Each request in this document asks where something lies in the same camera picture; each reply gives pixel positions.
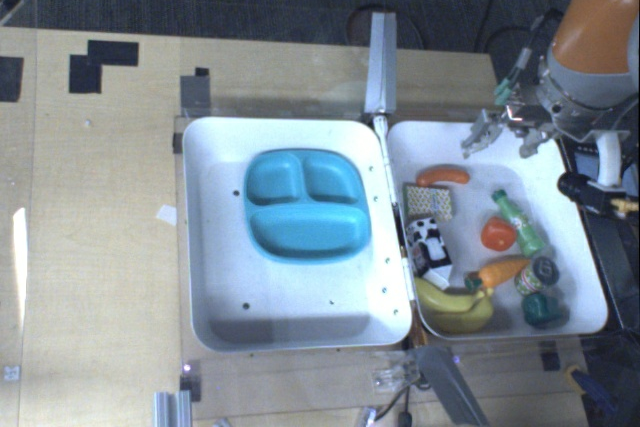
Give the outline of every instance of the orange carrot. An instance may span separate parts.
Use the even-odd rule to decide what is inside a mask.
[[[468,183],[469,173],[455,167],[436,167],[427,169],[418,175],[416,183],[420,187],[429,187],[436,182]]]
[[[529,258],[522,257],[493,262],[485,265],[478,272],[469,273],[465,277],[464,283],[469,290],[475,290],[480,286],[494,288],[513,278],[530,262]]]

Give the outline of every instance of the wooden table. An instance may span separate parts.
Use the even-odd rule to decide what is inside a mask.
[[[139,64],[104,66],[102,94],[70,94],[69,56],[86,54],[89,39],[138,42]],[[8,198],[0,211],[0,349],[4,365],[22,370],[19,381],[0,387],[0,423],[149,425],[154,392],[177,391],[181,368],[177,230],[156,218],[163,205],[176,204],[180,76],[209,68],[214,114],[352,117],[364,98],[368,50],[2,28],[0,55],[25,59],[20,101],[0,103],[0,192]],[[398,54],[399,117],[471,120],[490,103],[494,84],[486,55]],[[30,244],[23,333],[8,243],[20,207]],[[527,425],[586,425],[579,397],[558,372],[544,373],[536,358],[523,362],[520,352],[503,349],[504,358],[484,358],[483,348],[463,357],[495,425],[527,424],[532,410],[538,417]],[[581,357],[571,344],[566,353]],[[324,357],[330,364],[331,354]],[[499,368],[487,367],[499,361]],[[234,379],[232,365],[224,372]],[[288,372],[267,372],[264,382],[280,393],[277,383],[299,382],[295,368]],[[235,388],[230,421],[354,425],[358,409],[347,405],[364,405],[357,390],[370,393],[371,382],[320,384],[306,382],[303,391],[329,403],[340,390],[338,408],[265,416],[268,403],[256,408]],[[353,400],[344,395],[349,389]],[[450,424],[433,392],[416,395],[415,425]],[[389,395],[379,397],[383,404]]]

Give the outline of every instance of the carrot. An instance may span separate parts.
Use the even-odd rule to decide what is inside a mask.
[[[529,258],[515,257],[485,265],[478,272],[467,274],[464,280],[469,290],[475,290],[480,286],[494,288],[501,283],[513,278],[524,269],[531,260]]]
[[[429,187],[435,182],[454,182],[454,183],[468,183],[469,173],[464,169],[458,169],[455,167],[436,167],[433,169],[427,169],[418,175],[416,183],[420,187]]]
[[[494,251],[506,251],[515,243],[518,234],[513,226],[500,217],[492,217],[482,228],[480,241]]]

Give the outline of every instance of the orange sausage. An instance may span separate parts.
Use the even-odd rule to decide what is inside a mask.
[[[418,175],[416,183],[420,187],[429,187],[436,182],[469,183],[469,173],[454,167],[436,167],[427,169]]]

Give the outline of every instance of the yellow banana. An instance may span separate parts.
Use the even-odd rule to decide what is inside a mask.
[[[472,294],[451,294],[443,292],[426,279],[416,278],[415,281],[420,306],[430,312],[463,313],[486,295],[484,290]]]
[[[493,316],[493,289],[487,289],[487,295],[469,311],[463,313],[434,313],[430,322],[445,333],[460,335],[475,333],[487,325]]]

